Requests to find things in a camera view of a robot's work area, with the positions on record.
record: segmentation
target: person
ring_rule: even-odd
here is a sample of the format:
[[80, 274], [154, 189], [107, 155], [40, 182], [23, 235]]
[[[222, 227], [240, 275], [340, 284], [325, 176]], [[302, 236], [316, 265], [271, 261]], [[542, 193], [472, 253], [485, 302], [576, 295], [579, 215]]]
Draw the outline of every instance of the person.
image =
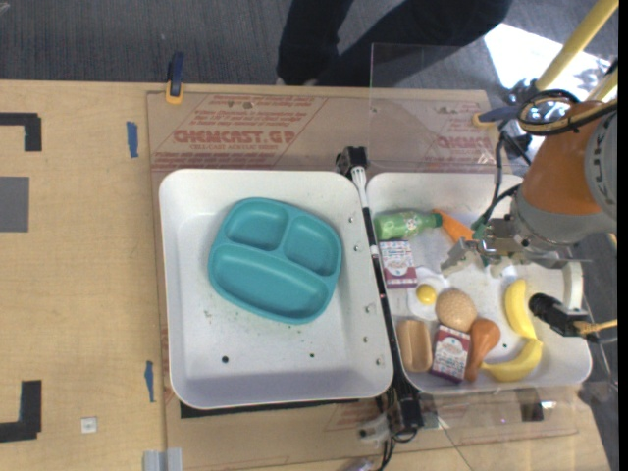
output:
[[369, 86], [373, 44], [426, 46], [450, 54], [501, 23], [512, 2], [404, 0], [340, 54], [339, 29], [353, 1], [291, 1], [279, 44], [277, 84]]

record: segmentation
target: table surface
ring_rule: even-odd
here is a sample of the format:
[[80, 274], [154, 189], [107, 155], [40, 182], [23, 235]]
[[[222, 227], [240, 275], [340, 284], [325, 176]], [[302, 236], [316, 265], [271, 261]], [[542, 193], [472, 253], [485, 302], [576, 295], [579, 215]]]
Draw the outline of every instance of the table surface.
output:
[[[29, 190], [27, 233], [0, 233], [5, 348], [0, 423], [20, 420], [21, 382], [42, 384], [41, 431], [34, 440], [0, 444], [2, 469], [140, 469], [145, 451], [169, 447], [146, 109], [147, 93], [164, 88], [0, 81], [2, 112], [37, 113], [42, 119], [39, 152], [25, 152], [24, 128], [0, 126], [0, 178], [26, 177]], [[226, 90], [221, 85], [185, 88]], [[230, 92], [263, 94], [311, 93], [308, 89], [229, 86]], [[314, 89], [317, 95], [338, 95], [333, 89]], [[368, 96], [366, 91], [351, 89], [357, 96]], [[127, 122], [137, 125], [135, 158]], [[590, 408], [575, 394], [569, 399], [573, 431], [476, 445], [408, 450], [398, 445], [387, 469], [607, 469]], [[263, 424], [279, 417], [289, 416], [270, 411], [256, 420]], [[82, 430], [81, 420], [91, 418], [97, 419], [97, 430]], [[246, 435], [249, 423], [242, 414], [224, 415], [216, 427]], [[273, 431], [275, 455], [289, 454], [286, 445], [295, 452], [312, 446], [305, 438], [286, 439], [282, 428]], [[236, 444], [246, 445], [246, 440], [231, 447]], [[282, 457], [233, 464], [228, 451], [233, 453], [225, 446], [224, 459], [217, 455], [214, 462], [189, 468], [337, 470], [355, 457], [319, 447], [315, 463], [287, 464], [290, 459]], [[380, 454], [374, 448], [363, 451]]]

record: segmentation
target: green bottle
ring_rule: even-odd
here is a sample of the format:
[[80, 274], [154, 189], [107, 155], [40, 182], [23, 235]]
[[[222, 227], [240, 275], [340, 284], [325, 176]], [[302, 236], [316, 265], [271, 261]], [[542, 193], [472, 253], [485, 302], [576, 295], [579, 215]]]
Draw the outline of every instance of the green bottle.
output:
[[378, 215], [373, 223], [377, 240], [408, 239], [421, 234], [427, 228], [440, 227], [443, 217], [439, 213], [409, 210]]

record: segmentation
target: carrot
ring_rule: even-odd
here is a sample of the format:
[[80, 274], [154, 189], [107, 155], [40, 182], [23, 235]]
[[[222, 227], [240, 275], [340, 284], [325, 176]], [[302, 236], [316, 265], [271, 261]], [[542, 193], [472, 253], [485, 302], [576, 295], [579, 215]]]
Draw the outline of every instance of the carrot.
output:
[[440, 209], [433, 209], [432, 211], [434, 213], [439, 213], [441, 217], [443, 217], [442, 227], [445, 229], [445, 232], [447, 232], [449, 237], [451, 237], [453, 242], [458, 242], [461, 237], [464, 237], [467, 240], [471, 240], [473, 238], [473, 231], [459, 220], [449, 216]]

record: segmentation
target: yellow banana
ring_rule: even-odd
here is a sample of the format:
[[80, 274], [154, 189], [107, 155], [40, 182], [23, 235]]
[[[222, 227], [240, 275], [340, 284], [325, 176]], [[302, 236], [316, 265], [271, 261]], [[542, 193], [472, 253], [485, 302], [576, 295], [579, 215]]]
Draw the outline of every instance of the yellow banana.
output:
[[521, 337], [536, 339], [537, 333], [530, 319], [530, 311], [526, 304], [526, 281], [517, 279], [506, 289], [505, 309], [508, 324]]
[[543, 343], [537, 339], [528, 339], [519, 355], [501, 363], [485, 363], [480, 368], [488, 371], [500, 382], [516, 382], [530, 375], [541, 361]]

